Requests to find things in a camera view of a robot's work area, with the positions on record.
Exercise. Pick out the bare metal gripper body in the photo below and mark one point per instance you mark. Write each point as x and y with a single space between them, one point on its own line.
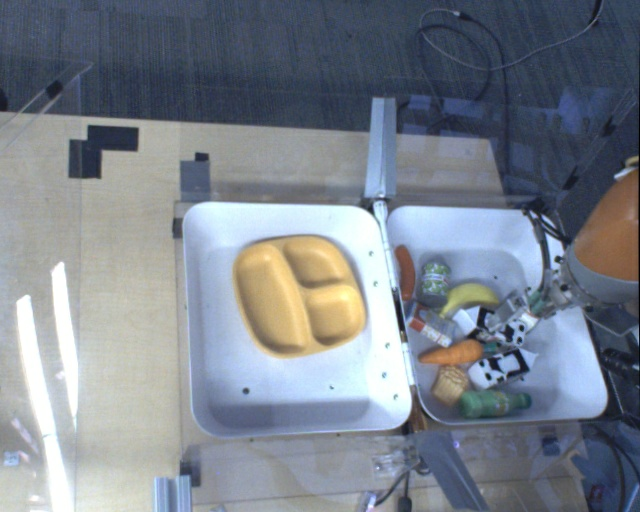
555 295

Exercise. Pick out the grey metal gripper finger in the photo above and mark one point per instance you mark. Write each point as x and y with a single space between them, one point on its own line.
507 312
531 323

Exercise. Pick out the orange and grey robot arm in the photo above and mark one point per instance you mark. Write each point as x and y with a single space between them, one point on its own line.
610 240

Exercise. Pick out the yellow banana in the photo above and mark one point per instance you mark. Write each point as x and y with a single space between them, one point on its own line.
470 295

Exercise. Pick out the white plastic tray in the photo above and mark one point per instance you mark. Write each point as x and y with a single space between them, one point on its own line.
225 390
565 380

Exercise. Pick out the orange carrot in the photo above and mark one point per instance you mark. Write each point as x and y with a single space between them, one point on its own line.
452 352

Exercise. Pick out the orange and white packet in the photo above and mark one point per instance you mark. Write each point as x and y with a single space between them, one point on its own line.
431 327

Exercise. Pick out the green and white can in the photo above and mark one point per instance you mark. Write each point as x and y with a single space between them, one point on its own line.
434 282

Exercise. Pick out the green bottle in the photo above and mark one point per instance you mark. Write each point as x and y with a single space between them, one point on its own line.
492 404

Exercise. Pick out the yellow muffin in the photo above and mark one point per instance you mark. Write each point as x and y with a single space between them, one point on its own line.
449 385

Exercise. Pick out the red sausage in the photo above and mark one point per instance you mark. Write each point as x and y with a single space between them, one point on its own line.
406 272

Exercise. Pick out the yellow divided plate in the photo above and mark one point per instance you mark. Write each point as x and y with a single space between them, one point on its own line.
280 300

